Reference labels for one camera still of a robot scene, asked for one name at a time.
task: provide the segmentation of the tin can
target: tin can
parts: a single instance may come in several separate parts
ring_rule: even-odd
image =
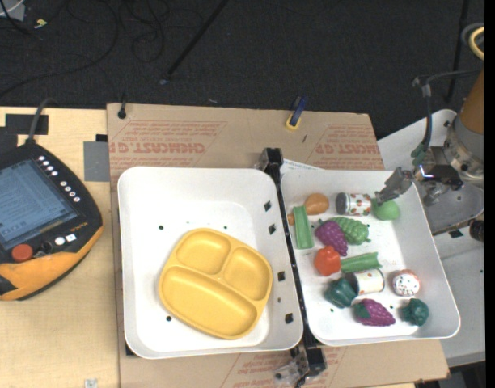
[[[384,290],[384,275],[377,268],[350,273],[346,275],[346,280],[352,285],[358,296]]]
[[[367,216],[371,211],[370,194],[340,192],[336,197],[336,211],[341,216]]]

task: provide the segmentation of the emergency stop button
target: emergency stop button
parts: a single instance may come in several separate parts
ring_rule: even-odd
[[[12,249],[11,254],[16,263],[22,263],[34,256],[34,250],[30,244],[18,244]]]

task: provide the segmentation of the black fabric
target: black fabric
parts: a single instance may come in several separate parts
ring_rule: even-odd
[[[229,0],[167,85],[160,80],[222,0],[27,0],[0,18],[0,105],[154,103],[367,112],[377,138],[426,114],[412,80],[451,71],[463,0]],[[40,27],[41,21],[46,24]],[[464,24],[484,22],[469,0]],[[483,67],[463,47],[460,70]],[[433,84],[458,111],[474,78]]]

